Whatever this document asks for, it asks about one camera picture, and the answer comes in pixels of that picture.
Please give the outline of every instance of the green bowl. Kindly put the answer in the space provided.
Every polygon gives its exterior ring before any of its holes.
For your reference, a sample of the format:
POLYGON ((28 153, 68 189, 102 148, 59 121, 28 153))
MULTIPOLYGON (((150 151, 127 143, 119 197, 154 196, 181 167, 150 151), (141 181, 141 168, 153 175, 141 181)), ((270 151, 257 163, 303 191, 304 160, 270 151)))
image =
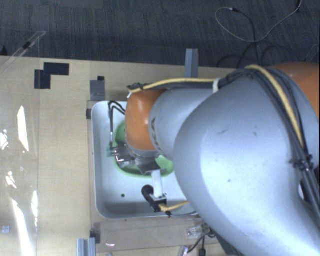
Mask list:
MULTIPOLYGON (((118 143, 125 143, 126 142, 126 125, 125 122, 123 121, 118 125, 118 127, 115 130, 114 133, 114 141, 113 141, 113 146, 116 147, 118 143)), ((161 169, 165 169, 166 171, 161 174, 162 177, 166 177, 173 173, 174 171, 174 164, 166 159, 164 156, 160 155, 158 158, 155 159, 156 163, 160 166, 161 169)), ((139 168, 134 165, 134 166, 126 166, 124 168, 120 168, 118 165, 116 159, 114 159, 115 166, 117 167, 118 171, 121 172, 124 175, 131 176, 131 177, 136 177, 136 178, 148 178, 150 179, 150 175, 143 176, 142 173, 140 172, 139 168)))

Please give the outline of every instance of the gray metal bracket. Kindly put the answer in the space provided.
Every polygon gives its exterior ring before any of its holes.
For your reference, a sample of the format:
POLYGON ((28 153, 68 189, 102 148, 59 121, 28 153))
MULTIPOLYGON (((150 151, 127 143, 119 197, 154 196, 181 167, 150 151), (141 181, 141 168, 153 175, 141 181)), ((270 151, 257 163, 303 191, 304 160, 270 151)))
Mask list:
POLYGON ((76 256, 96 256, 96 239, 77 239, 76 256))
POLYGON ((90 80, 90 100, 99 102, 106 100, 106 81, 103 76, 97 80, 90 80))
POLYGON ((186 49, 184 77, 185 78, 198 78, 199 77, 198 49, 186 49))

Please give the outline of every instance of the black cable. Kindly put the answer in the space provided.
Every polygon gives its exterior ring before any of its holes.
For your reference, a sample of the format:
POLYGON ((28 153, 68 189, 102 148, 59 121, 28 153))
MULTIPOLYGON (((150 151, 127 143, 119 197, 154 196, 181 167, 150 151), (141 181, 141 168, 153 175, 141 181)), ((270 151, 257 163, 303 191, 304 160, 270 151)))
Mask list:
POLYGON ((181 218, 181 217, 188 217, 188 216, 196 215, 197 212, 193 211, 193 212, 189 212, 186 214, 172 214, 171 211, 166 211, 165 214, 168 215, 169 218, 181 218))
POLYGON ((236 70, 230 74, 228 74, 225 78, 222 78, 219 80, 219 89, 222 89, 223 87, 226 87, 233 82, 235 82, 237 79, 241 78, 244 76, 244 73, 240 70, 236 70))
POLYGON ((299 0, 293 12, 291 12, 288 16, 286 16, 285 18, 283 18, 282 20, 280 20, 279 22, 277 22, 267 33, 265 33, 265 35, 264 35, 262 38, 260 38, 259 40, 255 40, 255 41, 246 40, 246 39, 243 39, 243 38, 237 36, 236 34, 234 34, 234 33, 232 33, 231 31, 229 31, 227 28, 225 28, 225 27, 220 23, 220 21, 219 21, 219 19, 218 19, 218 12, 221 11, 221 10, 229 10, 229 11, 232 11, 232 12, 237 12, 237 10, 234 11, 235 8, 232 8, 232 7, 221 7, 221 8, 219 8, 219 9, 215 12, 215 20, 218 22, 218 24, 219 24, 225 31, 227 31, 227 32, 228 32, 230 35, 232 35, 233 37, 235 37, 235 38, 237 38, 237 39, 239 39, 239 40, 241 40, 241 41, 244 41, 244 42, 257 43, 257 42, 260 42, 260 41, 266 39, 266 38, 269 36, 269 34, 270 34, 278 25, 280 25, 280 24, 281 24, 282 22, 284 22, 286 19, 288 19, 289 17, 291 17, 292 15, 294 15, 296 12, 298 12, 299 9, 300 9, 301 4, 302 4, 302 0, 299 0))
POLYGON ((301 115, 300 112, 298 110, 298 105, 294 96, 293 91, 291 90, 291 87, 289 86, 289 80, 285 80, 284 78, 286 78, 286 76, 281 76, 279 74, 283 74, 281 71, 276 70, 276 69, 268 69, 270 72, 274 73, 273 75, 277 78, 280 79, 282 81, 282 84, 285 85, 285 88, 287 89, 287 93, 290 95, 290 99, 292 101, 292 105, 294 106, 294 108, 296 109, 296 117, 298 120, 298 124, 299 124, 299 128, 301 130, 301 137, 302 137, 302 142, 303 142, 303 151, 304 151, 304 155, 305 155, 305 160, 306 160, 306 166, 304 166, 305 168, 305 172, 306 172, 306 176, 309 180, 310 183, 310 187, 313 190, 315 199, 317 200, 318 204, 320 205, 320 186, 317 182, 317 178, 315 176, 315 173, 313 172, 313 164, 311 163, 311 159, 312 156, 309 154, 309 150, 308 150, 308 145, 307 145, 307 140, 306 140, 306 136, 304 133, 304 127, 303 127, 303 123, 302 123, 302 119, 301 119, 301 115))
POLYGON ((121 108, 118 108, 117 106, 112 106, 111 107, 111 103, 109 102, 108 103, 108 107, 109 107, 109 119, 110 119, 110 134, 111 134, 111 137, 110 137, 110 148, 113 147, 113 133, 114 133, 114 110, 118 110, 121 114, 125 115, 125 111, 122 111, 122 109, 124 109, 122 106, 121 108))
POLYGON ((124 107, 123 107, 119 102, 117 102, 117 101, 115 101, 115 100, 110 100, 110 101, 108 102, 109 110, 111 109, 111 105, 112 105, 112 104, 116 104, 123 112, 126 112, 126 110, 124 109, 124 107))
MULTIPOLYGON (((170 82, 163 85, 159 85, 154 88, 150 88, 147 90, 163 90, 163 89, 188 89, 188 88, 198 88, 198 89, 212 89, 212 82, 192 82, 192 81, 186 81, 186 82, 170 82)), ((127 86, 129 90, 134 90, 140 88, 136 83, 127 86)))
POLYGON ((270 99, 272 100, 273 104, 275 105, 276 109, 278 110, 278 113, 282 117, 282 120, 284 121, 285 127, 288 131, 289 138, 291 141, 291 145, 294 149, 295 157, 298 159, 298 161, 295 163, 295 165, 299 164, 302 166, 298 166, 302 172, 303 177, 303 183, 305 185, 307 194, 309 196, 309 199, 311 201, 315 217, 317 218, 317 223, 320 225, 320 204, 318 203, 317 196, 316 196, 316 190, 313 187, 312 181, 312 172, 309 170, 309 155, 306 155, 306 149, 302 147, 299 138, 291 124, 291 121, 289 120, 288 114, 283 106, 282 101, 279 98, 278 93, 275 91, 274 87, 270 84, 270 82, 265 78, 264 75, 262 75, 258 71, 252 71, 251 74, 255 75, 258 82, 262 85, 266 93, 269 95, 270 99))
POLYGON ((286 48, 286 47, 284 47, 284 46, 280 46, 280 45, 278 45, 278 44, 276 44, 276 43, 272 43, 272 42, 270 42, 270 41, 261 41, 261 42, 255 42, 255 43, 252 42, 252 43, 250 43, 250 44, 244 49, 244 51, 242 52, 241 55, 238 55, 238 54, 229 54, 229 55, 223 56, 222 58, 220 58, 220 59, 217 61, 215 67, 218 68, 218 67, 221 65, 221 63, 222 63, 224 60, 228 59, 228 58, 239 58, 238 63, 235 65, 235 68, 236 68, 236 69, 240 68, 240 63, 241 63, 242 60, 249 60, 250 62, 254 63, 255 60, 254 60, 253 58, 250 58, 250 57, 247 55, 247 52, 251 49, 251 47, 253 47, 253 46, 257 47, 257 45, 267 45, 267 48, 262 52, 261 58, 260 58, 260 60, 259 60, 261 66, 264 66, 264 67, 265 67, 265 66, 270 66, 270 65, 272 65, 272 64, 270 64, 270 63, 266 63, 265 60, 264 60, 265 57, 266 57, 266 54, 267 54, 268 51, 270 51, 272 48, 277 48, 280 52, 282 52, 284 59, 282 59, 281 62, 284 62, 284 61, 285 61, 285 59, 287 58, 288 54, 289 54, 290 56, 294 57, 294 60, 295 60, 295 61, 299 62, 299 58, 297 57, 297 55, 296 55, 291 49, 286 48))
POLYGON ((299 129, 301 131, 301 138, 302 138, 302 143, 303 143, 303 150, 304 150, 304 154, 305 156, 309 156, 309 150, 308 150, 308 145, 307 145, 307 141, 306 141, 306 136, 304 133, 304 127, 303 127, 303 123, 302 123, 302 118, 300 115, 300 111, 298 109, 298 104, 295 98, 295 95, 291 89, 291 86, 289 85, 289 83, 291 83, 291 80, 286 79, 287 76, 280 70, 277 69, 273 69, 273 68, 267 68, 267 70, 273 75, 274 78, 276 78, 276 80, 283 85, 282 89, 285 90, 285 94, 288 96, 288 99, 290 101, 290 104, 295 112, 295 117, 297 119, 298 125, 299 125, 299 129))
MULTIPOLYGON (((242 12, 242 11, 236 9, 236 8, 232 8, 232 11, 235 12, 235 13, 239 13, 239 14, 243 15, 243 16, 246 17, 246 18, 249 20, 249 22, 251 23, 252 32, 253 32, 253 41, 254 41, 254 42, 253 42, 253 45, 254 45, 255 54, 256 54, 256 61, 257 61, 257 64, 258 64, 258 65, 261 65, 260 59, 259 59, 259 54, 258 54, 258 48, 257 48, 257 44, 256 44, 256 43, 257 43, 257 42, 256 42, 256 30, 255 30, 255 25, 254 25, 252 19, 251 19, 248 15, 246 15, 244 12, 242 12)), ((239 59, 237 65, 236 65, 236 69, 239 68, 240 63, 241 63, 241 60, 242 60, 242 58, 239 59)))
POLYGON ((202 239, 205 239, 205 236, 206 236, 206 235, 207 235, 207 234, 202 235, 202 236, 198 239, 198 241, 196 241, 196 243, 194 244, 194 246, 192 246, 190 249, 188 249, 188 254, 191 253, 191 252, 198 246, 198 244, 201 242, 202 239))
POLYGON ((205 239, 206 239, 206 236, 203 237, 202 248, 199 250, 199 256, 206 256, 206 254, 207 254, 207 252, 205 250, 205 239))

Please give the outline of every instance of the metal sink basin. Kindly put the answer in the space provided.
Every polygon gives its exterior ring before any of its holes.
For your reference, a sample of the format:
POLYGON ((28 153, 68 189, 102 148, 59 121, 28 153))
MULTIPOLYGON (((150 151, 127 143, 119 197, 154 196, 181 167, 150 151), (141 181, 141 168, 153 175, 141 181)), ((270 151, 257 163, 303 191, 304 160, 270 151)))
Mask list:
MULTIPOLYGON (((126 102, 119 102, 126 108, 126 102)), ((114 157, 108 152, 110 141, 110 119, 108 101, 94 105, 91 112, 93 148, 95 203, 98 212, 108 219, 128 219, 140 217, 161 217, 164 213, 154 213, 141 193, 145 185, 153 185, 151 176, 130 175, 121 170, 114 157)), ((114 129, 125 117, 114 112, 114 129)), ((162 177, 163 192, 167 196, 167 204, 175 205, 186 200, 180 189, 175 173, 162 177)), ((183 215, 193 212, 190 204, 175 210, 173 214, 183 215)))

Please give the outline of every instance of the clear acrylic panel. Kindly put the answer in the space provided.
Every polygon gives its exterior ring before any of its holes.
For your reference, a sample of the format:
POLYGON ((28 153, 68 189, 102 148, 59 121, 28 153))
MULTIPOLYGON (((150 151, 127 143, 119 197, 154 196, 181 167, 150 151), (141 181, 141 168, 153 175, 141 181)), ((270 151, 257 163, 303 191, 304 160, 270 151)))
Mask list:
POLYGON ((1 255, 37 255, 40 56, 36 31, 0 34, 0 248, 1 255), (14 37, 14 45, 7 45, 14 37))

